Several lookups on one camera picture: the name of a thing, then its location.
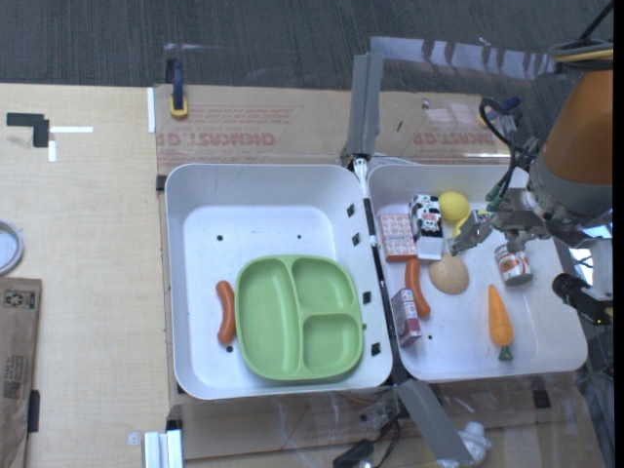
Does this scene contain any yellow lemon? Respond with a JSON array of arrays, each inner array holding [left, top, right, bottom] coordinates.
[[437, 190, 472, 223]]

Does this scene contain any orange and white carton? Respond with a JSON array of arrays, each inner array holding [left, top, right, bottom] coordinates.
[[377, 212, 419, 263]]

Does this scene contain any orange carrot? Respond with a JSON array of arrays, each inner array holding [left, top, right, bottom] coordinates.
[[487, 284, 515, 363]]

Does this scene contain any green divided plate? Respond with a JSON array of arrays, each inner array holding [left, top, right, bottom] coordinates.
[[234, 253, 366, 383]]

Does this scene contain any brown cardboard board red print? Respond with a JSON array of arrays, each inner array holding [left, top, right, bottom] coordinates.
[[154, 83, 591, 461]]

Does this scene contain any small red and white can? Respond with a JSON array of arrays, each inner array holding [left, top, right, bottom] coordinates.
[[493, 242, 534, 288]]

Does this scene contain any black cylinder on white bracket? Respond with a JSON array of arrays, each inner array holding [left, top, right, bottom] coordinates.
[[551, 239, 614, 327]]

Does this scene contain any tan round bread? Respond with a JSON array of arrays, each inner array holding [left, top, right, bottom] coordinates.
[[427, 252, 471, 296]]

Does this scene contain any cow print milk carton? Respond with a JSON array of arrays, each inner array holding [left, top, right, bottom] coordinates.
[[408, 193, 446, 262]]

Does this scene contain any orange sausage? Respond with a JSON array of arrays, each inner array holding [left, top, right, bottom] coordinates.
[[404, 256, 433, 320], [214, 279, 239, 346]]

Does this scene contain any white crumpled paper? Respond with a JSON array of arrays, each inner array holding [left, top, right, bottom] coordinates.
[[456, 420, 492, 463]]

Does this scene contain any brown paper bag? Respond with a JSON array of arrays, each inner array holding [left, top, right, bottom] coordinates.
[[0, 276, 43, 468]]

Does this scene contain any white plastic tray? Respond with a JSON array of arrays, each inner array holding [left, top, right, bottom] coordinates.
[[366, 163, 590, 384], [164, 163, 395, 402]]

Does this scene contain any small pink carton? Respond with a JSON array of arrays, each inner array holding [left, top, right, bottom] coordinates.
[[389, 287, 423, 349]]

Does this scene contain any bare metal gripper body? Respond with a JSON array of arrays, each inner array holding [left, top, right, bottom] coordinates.
[[488, 187, 579, 242]]

